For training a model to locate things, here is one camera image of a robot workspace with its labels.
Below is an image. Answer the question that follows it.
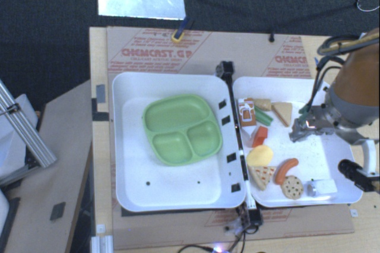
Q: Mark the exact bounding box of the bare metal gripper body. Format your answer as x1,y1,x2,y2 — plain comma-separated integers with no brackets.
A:
296,104,371,146

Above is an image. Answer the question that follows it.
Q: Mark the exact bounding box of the tan triangular sandwich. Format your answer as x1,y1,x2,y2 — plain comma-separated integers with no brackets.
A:
271,101,293,128

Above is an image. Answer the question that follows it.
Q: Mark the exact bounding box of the white plastic tray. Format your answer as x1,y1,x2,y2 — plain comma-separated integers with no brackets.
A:
112,71,248,213
232,76,365,208

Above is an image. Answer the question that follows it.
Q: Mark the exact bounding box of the orange carrot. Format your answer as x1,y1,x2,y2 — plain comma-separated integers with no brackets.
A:
251,125,269,148

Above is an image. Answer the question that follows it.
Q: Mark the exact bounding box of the green celery stick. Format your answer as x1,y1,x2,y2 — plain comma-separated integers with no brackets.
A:
254,105,274,128

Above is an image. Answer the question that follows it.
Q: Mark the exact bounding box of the orange sausage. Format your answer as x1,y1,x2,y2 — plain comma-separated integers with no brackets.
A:
273,157,299,186

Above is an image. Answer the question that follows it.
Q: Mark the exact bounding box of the yellow potato chip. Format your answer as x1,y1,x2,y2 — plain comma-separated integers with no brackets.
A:
246,144,274,167

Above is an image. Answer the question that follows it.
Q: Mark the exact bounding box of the tan bread piece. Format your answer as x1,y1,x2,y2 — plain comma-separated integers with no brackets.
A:
253,98,272,112

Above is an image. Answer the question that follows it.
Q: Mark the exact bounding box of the orange and white carton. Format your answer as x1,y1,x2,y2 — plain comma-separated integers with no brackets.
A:
237,97,258,139

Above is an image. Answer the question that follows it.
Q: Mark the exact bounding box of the chocolate chip biscuit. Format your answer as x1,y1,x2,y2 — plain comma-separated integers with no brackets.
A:
280,175,305,201

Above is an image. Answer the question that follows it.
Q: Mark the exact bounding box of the pizza slice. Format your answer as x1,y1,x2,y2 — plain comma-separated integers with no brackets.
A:
247,165,277,191

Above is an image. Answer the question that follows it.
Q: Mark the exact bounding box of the thin black and white rod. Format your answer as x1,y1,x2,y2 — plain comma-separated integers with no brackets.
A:
224,73,255,211

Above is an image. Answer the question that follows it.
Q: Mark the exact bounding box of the small white can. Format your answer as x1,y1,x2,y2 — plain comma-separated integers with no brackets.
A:
305,178,338,198

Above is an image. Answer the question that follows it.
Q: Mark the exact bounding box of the green divided plate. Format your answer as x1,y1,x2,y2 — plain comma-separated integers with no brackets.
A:
142,93,224,167

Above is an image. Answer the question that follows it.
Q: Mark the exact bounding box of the brown cardboard board, red print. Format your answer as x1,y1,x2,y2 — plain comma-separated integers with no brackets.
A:
106,26,356,250

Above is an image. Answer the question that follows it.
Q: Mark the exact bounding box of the black cylinder on white bracket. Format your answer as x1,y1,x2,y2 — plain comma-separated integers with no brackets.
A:
337,138,380,194

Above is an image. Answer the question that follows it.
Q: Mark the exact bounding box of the black block with thin wires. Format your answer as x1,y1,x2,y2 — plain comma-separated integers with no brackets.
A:
247,208,264,226
215,61,236,78

